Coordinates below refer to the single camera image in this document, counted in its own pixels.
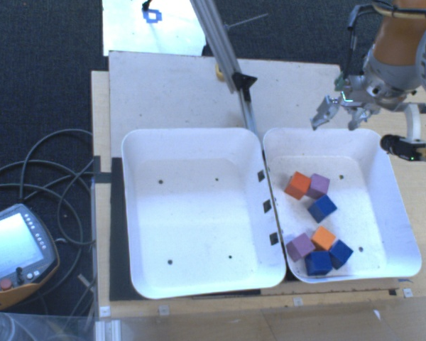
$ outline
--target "blue marking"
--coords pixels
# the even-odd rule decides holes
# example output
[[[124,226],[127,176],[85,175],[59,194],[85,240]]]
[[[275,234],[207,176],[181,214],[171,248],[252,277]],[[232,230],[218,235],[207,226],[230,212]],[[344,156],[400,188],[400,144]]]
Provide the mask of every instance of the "blue marking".
[[[163,20],[162,13],[159,10],[155,10],[155,9],[142,11],[142,15],[148,24],[156,24],[157,22]]]

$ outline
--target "white bin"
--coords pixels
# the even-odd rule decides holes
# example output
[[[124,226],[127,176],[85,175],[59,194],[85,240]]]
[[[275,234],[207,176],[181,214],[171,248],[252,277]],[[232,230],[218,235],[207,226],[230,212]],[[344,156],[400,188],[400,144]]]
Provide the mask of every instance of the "white bin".
[[[314,202],[284,193],[291,175],[330,179],[328,196],[338,209],[320,224],[354,250],[346,264],[326,276],[308,276],[305,262],[288,257],[290,270],[308,283],[361,278],[409,277],[421,256],[388,155],[368,129],[273,129],[263,145],[285,243],[318,228],[307,208]]]
[[[254,134],[136,130],[123,140],[122,158],[131,280],[142,296],[265,288],[283,280],[284,253]]]

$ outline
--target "black clamp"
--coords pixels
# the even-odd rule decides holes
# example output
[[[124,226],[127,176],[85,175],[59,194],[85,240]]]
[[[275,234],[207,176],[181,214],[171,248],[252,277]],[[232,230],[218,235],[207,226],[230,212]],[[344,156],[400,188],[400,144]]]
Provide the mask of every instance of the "black clamp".
[[[257,81],[257,77],[252,77],[248,75],[244,75],[240,72],[235,72],[232,75],[232,80],[234,81],[235,88],[240,91],[243,91],[244,100],[246,102],[251,102],[251,93],[249,92],[249,89],[252,85],[254,85],[254,82]]]

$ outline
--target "small sticker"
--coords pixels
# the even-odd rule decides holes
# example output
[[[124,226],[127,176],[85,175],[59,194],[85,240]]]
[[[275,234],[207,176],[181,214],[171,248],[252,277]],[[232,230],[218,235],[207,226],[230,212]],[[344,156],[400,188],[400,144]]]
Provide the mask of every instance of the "small sticker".
[[[109,306],[99,308],[99,317],[110,317],[111,308]]]
[[[294,297],[293,298],[293,305],[295,307],[301,307],[303,305],[303,299],[301,299],[301,297]]]
[[[170,314],[170,308],[168,305],[160,305],[158,307],[158,313],[159,315],[169,315]]]
[[[403,293],[404,293],[404,298],[412,298],[413,297],[412,289],[410,289],[410,288],[403,288]]]

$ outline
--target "wooden block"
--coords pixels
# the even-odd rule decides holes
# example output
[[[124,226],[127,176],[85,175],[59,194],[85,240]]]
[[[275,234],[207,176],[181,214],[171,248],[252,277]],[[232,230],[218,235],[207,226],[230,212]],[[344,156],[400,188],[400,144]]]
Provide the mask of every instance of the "wooden block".
[[[285,248],[287,249],[287,253],[293,261],[300,260],[301,258],[307,256],[311,251],[315,250],[314,244],[305,233],[302,233],[300,236],[294,238],[294,240],[289,242]]]
[[[336,237],[323,226],[319,226],[316,232],[312,235],[311,241],[317,250],[328,251],[333,245]]]
[[[323,175],[314,173],[311,175],[310,189],[307,191],[306,196],[318,200],[328,193],[329,179]]]
[[[310,205],[307,210],[319,224],[325,217],[336,211],[337,208],[333,201],[327,195],[324,195]]]
[[[314,251],[305,258],[308,276],[324,276],[333,269],[328,251]]]
[[[306,192],[310,189],[311,178],[307,177],[300,172],[295,172],[292,178],[290,179],[287,187],[284,189],[288,195],[300,200]]]
[[[335,269],[341,268],[350,258],[354,251],[350,249],[341,240],[338,240],[329,250],[329,255],[332,258],[332,264]]]

